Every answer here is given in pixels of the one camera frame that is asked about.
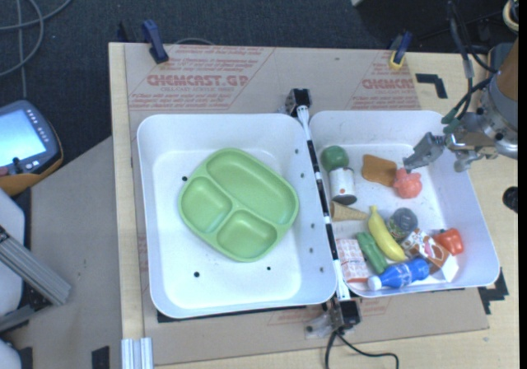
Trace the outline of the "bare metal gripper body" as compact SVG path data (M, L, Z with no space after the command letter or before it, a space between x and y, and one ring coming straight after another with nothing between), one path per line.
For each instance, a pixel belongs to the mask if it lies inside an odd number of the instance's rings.
M484 156L518 158L518 119L492 110L468 112L446 126L447 145L451 150L474 151Z

